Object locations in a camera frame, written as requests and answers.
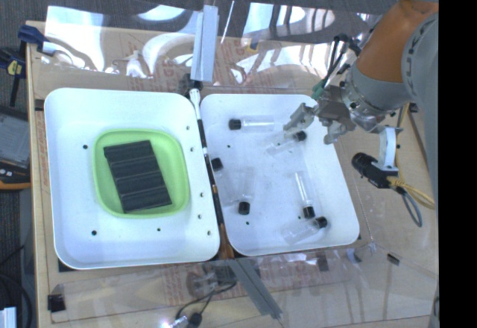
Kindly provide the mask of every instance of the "black cap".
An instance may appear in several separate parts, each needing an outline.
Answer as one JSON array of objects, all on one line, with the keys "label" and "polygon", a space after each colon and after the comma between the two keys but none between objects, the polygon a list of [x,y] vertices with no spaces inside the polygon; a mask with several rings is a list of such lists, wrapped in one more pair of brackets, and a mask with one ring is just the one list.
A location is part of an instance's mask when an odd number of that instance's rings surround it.
[{"label": "black cap", "polygon": [[301,130],[300,132],[295,133],[294,137],[298,141],[303,141],[304,139],[306,139],[306,133]]},{"label": "black cap", "polygon": [[238,204],[238,213],[247,215],[250,212],[250,204],[247,201],[242,201]]},{"label": "black cap", "polygon": [[238,130],[241,128],[241,121],[239,119],[230,119],[229,120],[229,129]]},{"label": "black cap", "polygon": [[303,207],[303,215],[306,219],[314,218],[315,217],[315,209],[313,206]]},{"label": "black cap", "polygon": [[328,220],[325,217],[316,218],[315,222],[316,222],[316,225],[321,229],[328,226]]},{"label": "black cap", "polygon": [[212,169],[214,171],[217,171],[217,170],[221,170],[224,168],[224,165],[222,164],[222,161],[220,158],[215,158],[213,160],[210,161],[210,163],[212,164]]}]

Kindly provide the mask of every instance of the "green tray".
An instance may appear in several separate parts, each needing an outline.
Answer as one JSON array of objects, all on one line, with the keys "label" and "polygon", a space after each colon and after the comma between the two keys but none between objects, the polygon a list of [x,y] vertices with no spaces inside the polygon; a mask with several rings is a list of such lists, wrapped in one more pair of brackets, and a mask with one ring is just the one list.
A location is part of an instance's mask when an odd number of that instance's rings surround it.
[{"label": "green tray", "polygon": [[[104,147],[149,140],[167,186],[172,204],[125,213],[121,207],[110,167],[104,156]],[[123,218],[147,218],[173,215],[189,202],[189,178],[186,161],[180,143],[161,130],[116,129],[102,133],[93,151],[93,177],[96,194],[102,207],[113,215]]]}]

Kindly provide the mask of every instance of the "white tray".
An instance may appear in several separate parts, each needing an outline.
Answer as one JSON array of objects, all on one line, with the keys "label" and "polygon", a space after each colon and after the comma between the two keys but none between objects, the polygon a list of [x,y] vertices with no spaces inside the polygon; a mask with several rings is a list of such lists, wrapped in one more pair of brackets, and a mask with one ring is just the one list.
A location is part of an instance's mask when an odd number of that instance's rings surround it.
[{"label": "white tray", "polygon": [[[45,100],[45,123],[54,246],[62,262],[109,268],[202,262],[217,253],[217,220],[190,101],[171,93],[57,89]],[[179,141],[191,190],[183,210],[130,219],[98,203],[92,152],[83,146],[116,128],[163,130]]]},{"label": "white tray", "polygon": [[[201,112],[211,159],[219,157],[224,170],[233,174],[246,166],[256,169],[256,194],[250,202],[250,214],[238,213],[237,205],[223,207],[224,223],[230,244],[245,256],[260,256],[353,243],[359,235],[358,219],[333,145],[325,145],[326,128],[315,120],[306,130],[307,139],[300,149],[273,157],[264,147],[282,130],[283,124],[301,103],[314,101],[304,95],[222,95],[202,101]],[[275,130],[244,133],[229,130],[230,119],[244,116],[273,116]],[[329,225],[317,235],[289,245],[280,231],[285,225],[303,222],[295,185],[290,174],[305,170],[315,186],[317,217]]]}]

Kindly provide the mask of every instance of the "black clamp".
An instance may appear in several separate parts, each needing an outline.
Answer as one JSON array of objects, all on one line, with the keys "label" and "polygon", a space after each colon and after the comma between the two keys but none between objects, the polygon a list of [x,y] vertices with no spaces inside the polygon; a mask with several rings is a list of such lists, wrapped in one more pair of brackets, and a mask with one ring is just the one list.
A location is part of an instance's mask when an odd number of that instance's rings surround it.
[{"label": "black clamp", "polygon": [[26,46],[27,43],[36,44],[37,51],[52,56],[51,52],[44,51],[43,43],[49,42],[40,31],[29,25],[23,25],[18,32],[20,39],[20,47],[16,51],[13,48],[0,48],[0,68],[7,71],[9,75],[13,76],[13,87],[10,94],[10,106],[15,107],[16,94],[18,92],[19,83],[21,79],[26,78]]}]

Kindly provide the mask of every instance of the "yellow cable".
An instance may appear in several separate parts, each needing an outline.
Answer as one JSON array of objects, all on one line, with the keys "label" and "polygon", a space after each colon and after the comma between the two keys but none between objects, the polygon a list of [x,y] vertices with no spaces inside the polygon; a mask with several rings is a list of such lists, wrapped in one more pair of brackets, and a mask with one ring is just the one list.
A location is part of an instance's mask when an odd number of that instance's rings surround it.
[{"label": "yellow cable", "polygon": [[[404,119],[405,115],[407,115],[408,110],[409,110],[409,103],[407,103],[403,107],[402,118],[400,120],[400,123],[397,125],[397,127],[401,126],[402,120]],[[396,144],[398,143],[398,141],[399,141],[399,134],[396,137]],[[414,198],[418,203],[420,203],[424,207],[427,207],[428,209],[435,209],[435,201],[431,197],[429,197],[426,193],[421,192],[419,189],[416,189],[415,187],[408,185],[406,181],[404,180],[404,176],[402,175],[402,171],[399,164],[398,151],[399,149],[396,150],[395,161],[396,161],[396,167],[398,168],[398,171],[399,171],[399,177],[387,178],[391,186],[402,187],[403,189],[407,190],[410,196],[412,196],[412,198]]]}]

